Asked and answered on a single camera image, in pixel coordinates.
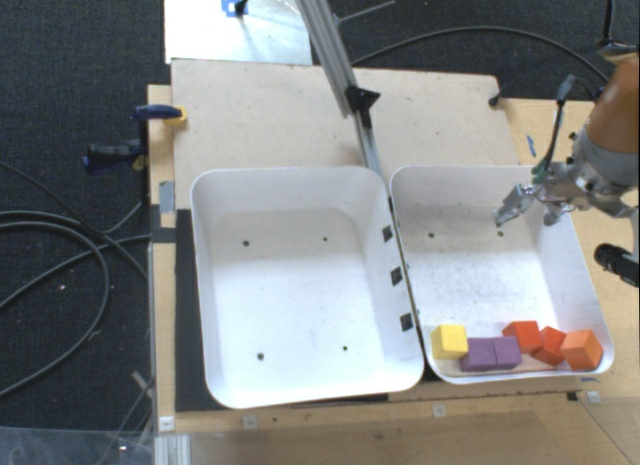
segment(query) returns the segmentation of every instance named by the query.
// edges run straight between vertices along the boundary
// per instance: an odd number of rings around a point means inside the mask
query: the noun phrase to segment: orange block
[[[602,359],[602,344],[591,330],[569,332],[560,353],[571,369],[595,369]]]
[[[545,364],[558,365],[564,360],[562,353],[560,353],[560,346],[562,346],[565,336],[564,332],[545,326],[540,332],[542,347],[533,353],[533,358]]]
[[[535,321],[514,321],[502,330],[502,335],[515,336],[523,355],[530,355],[542,347],[540,329]]]

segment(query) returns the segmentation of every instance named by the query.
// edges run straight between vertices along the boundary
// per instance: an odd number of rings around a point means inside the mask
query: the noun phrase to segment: yellow cube
[[[457,360],[469,352],[467,331],[463,325],[440,325],[431,332],[433,358]]]

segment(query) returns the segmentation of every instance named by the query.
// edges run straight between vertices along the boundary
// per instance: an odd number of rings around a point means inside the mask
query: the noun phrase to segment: black floor
[[[389,0],[330,0],[346,16]],[[617,0],[615,38],[638,42],[639,0]],[[352,59],[406,38],[449,28],[490,25],[547,36],[586,57],[595,54],[606,0],[396,0],[341,26]],[[141,198],[141,175],[84,173],[89,143],[135,138],[128,120],[145,86],[167,83],[163,0],[0,0],[0,161],[46,184],[97,227],[115,223]],[[509,97],[552,98],[567,74],[592,86],[598,76],[575,58],[506,32],[460,32],[424,40],[364,65],[498,76]],[[0,211],[68,214],[14,174],[0,170]],[[22,218],[2,219],[0,225]],[[138,213],[115,237],[144,234]],[[145,263],[146,245],[128,247]],[[0,303],[21,285],[83,251],[49,231],[2,229]],[[60,367],[0,394],[0,426],[117,428],[139,393],[131,374],[149,377],[147,288],[129,265],[107,254],[111,300],[100,333]],[[0,309],[0,392],[67,349],[91,324],[102,273],[88,260]],[[145,415],[140,406],[127,428]]]

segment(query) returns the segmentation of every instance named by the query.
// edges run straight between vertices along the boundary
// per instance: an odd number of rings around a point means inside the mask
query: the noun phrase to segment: blue tape
[[[533,138],[527,134],[527,143],[529,144],[529,150],[531,151],[531,155],[536,157],[536,149],[533,148]]]
[[[220,5],[222,7],[222,11],[225,13],[227,17],[240,17],[236,13],[236,3],[239,3],[242,0],[220,0]],[[244,7],[244,14],[247,15],[249,13],[249,5]]]

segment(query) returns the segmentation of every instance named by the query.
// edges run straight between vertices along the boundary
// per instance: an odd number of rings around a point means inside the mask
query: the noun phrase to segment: purple block
[[[460,359],[460,369],[465,373],[477,373],[495,369],[497,365],[493,339],[467,339],[469,353]]]
[[[496,350],[496,369],[513,369],[522,363],[517,337],[496,337],[493,339],[493,347]]]

